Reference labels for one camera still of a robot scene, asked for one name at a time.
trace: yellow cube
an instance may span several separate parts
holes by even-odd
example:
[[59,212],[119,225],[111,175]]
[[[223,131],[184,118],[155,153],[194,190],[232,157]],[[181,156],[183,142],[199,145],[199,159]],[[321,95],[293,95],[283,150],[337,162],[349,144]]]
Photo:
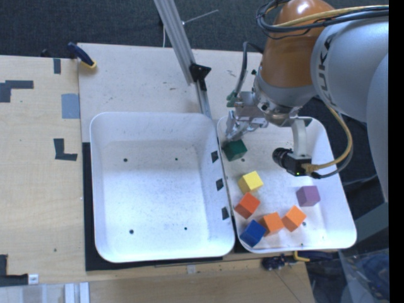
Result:
[[247,192],[255,192],[257,191],[264,183],[259,177],[256,171],[243,175],[239,181],[238,185],[243,194]]

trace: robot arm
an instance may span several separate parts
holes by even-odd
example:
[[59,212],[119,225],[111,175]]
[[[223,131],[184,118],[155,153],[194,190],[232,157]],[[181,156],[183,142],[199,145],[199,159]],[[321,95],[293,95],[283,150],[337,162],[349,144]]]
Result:
[[[274,24],[267,24],[266,14],[279,6]],[[234,110],[227,139],[241,139],[269,123],[291,127],[294,150],[278,148],[273,159],[293,175],[319,177],[316,170],[327,164],[313,165],[310,154],[303,153],[309,122],[302,125],[298,117],[318,95],[337,119],[345,114],[367,123],[376,170],[388,194],[388,6],[334,9],[322,0],[273,0],[258,9],[256,19],[268,40],[251,91],[241,91],[241,75],[228,96],[227,106]],[[346,133],[347,150],[328,165],[352,155],[352,137]]]

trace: green cube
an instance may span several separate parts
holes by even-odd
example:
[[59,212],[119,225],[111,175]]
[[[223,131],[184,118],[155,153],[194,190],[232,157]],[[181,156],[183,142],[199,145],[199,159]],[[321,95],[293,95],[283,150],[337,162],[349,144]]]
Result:
[[247,152],[247,148],[241,139],[228,142],[222,149],[229,162],[243,157]]

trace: orange cube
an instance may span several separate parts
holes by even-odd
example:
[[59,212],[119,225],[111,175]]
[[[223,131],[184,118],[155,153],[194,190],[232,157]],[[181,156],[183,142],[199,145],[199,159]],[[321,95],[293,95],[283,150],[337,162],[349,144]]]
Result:
[[289,231],[294,231],[306,219],[306,214],[297,206],[293,205],[291,209],[282,218],[282,222]]
[[264,237],[266,237],[267,235],[273,235],[278,233],[278,231],[285,226],[278,212],[273,212],[263,216],[259,221],[259,223],[263,225],[266,229]]
[[245,219],[251,217],[251,215],[257,210],[260,204],[260,200],[253,196],[250,192],[247,192],[239,204],[235,206],[234,211],[240,214]]

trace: wooden surface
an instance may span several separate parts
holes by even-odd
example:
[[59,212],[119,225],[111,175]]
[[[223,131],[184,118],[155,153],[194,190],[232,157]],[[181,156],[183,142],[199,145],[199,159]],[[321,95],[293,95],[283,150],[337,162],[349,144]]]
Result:
[[[79,94],[78,65],[76,60],[61,59],[61,74],[54,74],[51,58],[0,56],[0,83],[32,80],[34,84],[33,90],[12,89],[11,102],[0,103],[0,254],[9,256],[8,274],[36,273],[40,283],[49,284],[92,282],[97,293],[105,284],[124,289],[127,296],[137,288],[145,300],[147,291],[153,291],[147,288],[155,282],[169,292],[174,291],[171,286],[178,288],[186,300],[217,279],[218,284],[227,284],[215,286],[218,297],[224,297],[226,290],[226,297],[238,297],[235,284],[242,282],[245,287],[261,286],[262,295],[264,289],[265,295],[285,295],[284,302],[312,302],[304,264],[268,272],[260,266],[262,257],[255,254],[230,253],[221,262],[197,264],[192,266],[195,275],[189,275],[186,264],[85,271],[81,123],[63,119],[61,109],[62,94]],[[64,138],[64,151],[77,153],[77,160],[56,160],[54,138]],[[194,285],[186,288],[184,283]],[[94,302],[107,302],[105,296],[99,294]]]

